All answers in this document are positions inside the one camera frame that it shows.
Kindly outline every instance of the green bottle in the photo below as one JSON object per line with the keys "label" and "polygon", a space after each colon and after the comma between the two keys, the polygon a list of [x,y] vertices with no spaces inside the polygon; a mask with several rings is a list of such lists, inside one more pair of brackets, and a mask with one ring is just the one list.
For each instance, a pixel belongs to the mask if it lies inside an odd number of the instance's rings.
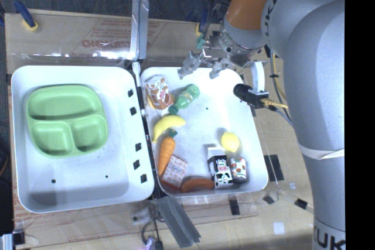
{"label": "green bottle", "polygon": [[189,85],[176,100],[176,103],[168,108],[171,115],[176,115],[181,108],[187,108],[200,94],[199,88],[195,84]]}

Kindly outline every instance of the green plate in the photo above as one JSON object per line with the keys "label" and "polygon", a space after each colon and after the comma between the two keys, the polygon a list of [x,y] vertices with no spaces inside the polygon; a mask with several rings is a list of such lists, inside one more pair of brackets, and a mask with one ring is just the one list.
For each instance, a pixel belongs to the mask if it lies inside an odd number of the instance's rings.
{"label": "green plate", "polygon": [[26,102],[26,118],[33,144],[48,157],[89,153],[102,148],[108,138],[103,104],[85,85],[35,90]]}

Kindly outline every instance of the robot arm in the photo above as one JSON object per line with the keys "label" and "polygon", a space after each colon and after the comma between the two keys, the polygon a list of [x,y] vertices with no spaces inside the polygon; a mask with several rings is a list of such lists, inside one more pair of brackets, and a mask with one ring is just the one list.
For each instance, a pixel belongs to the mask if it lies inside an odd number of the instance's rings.
{"label": "robot arm", "polygon": [[204,55],[190,54],[179,70],[183,77],[207,63],[213,78],[232,65],[250,67],[265,45],[283,59],[289,112],[312,187],[313,249],[346,247],[344,31],[345,0],[232,0],[217,41],[208,38]]}

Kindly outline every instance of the lemon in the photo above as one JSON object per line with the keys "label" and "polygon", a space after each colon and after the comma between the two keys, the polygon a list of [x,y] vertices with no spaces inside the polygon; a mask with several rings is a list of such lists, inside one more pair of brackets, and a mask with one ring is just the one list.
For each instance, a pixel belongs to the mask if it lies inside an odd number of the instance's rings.
{"label": "lemon", "polygon": [[240,140],[234,133],[225,131],[221,137],[221,145],[225,150],[235,152],[240,147]]}

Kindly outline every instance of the tin can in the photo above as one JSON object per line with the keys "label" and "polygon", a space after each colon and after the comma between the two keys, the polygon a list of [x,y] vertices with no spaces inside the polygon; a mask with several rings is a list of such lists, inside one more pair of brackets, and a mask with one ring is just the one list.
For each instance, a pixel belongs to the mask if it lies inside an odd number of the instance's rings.
{"label": "tin can", "polygon": [[229,160],[233,183],[246,181],[246,160],[243,157],[233,157]]}

